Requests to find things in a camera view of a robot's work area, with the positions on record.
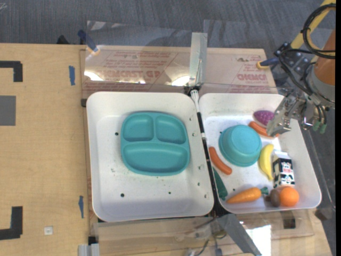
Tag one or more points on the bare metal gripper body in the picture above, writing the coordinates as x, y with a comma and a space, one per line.
295, 107

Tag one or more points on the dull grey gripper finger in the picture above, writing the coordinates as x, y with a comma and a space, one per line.
286, 125
274, 127

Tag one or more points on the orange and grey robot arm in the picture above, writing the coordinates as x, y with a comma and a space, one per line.
323, 71

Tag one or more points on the purple grapes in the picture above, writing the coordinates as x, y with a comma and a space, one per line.
263, 116

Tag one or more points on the orange sausage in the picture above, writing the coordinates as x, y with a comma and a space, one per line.
219, 161
258, 128

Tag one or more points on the white plastic tray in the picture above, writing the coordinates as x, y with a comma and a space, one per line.
301, 153
112, 169

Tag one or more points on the yellow banana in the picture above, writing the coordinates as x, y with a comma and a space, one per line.
266, 159

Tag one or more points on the teal bowl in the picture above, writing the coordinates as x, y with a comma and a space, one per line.
239, 145

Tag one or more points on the black and white milk carton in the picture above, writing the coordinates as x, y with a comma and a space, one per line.
283, 172

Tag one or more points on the brown mushroom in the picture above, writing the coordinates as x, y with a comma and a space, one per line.
275, 197

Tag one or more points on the orange fruit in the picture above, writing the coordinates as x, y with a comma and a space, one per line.
289, 196

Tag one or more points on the orange carrot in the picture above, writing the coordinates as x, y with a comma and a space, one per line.
246, 195

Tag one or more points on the brown cardboard board red print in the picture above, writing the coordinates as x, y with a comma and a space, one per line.
226, 68

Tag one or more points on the teal divided plate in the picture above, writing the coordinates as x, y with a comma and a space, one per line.
154, 153

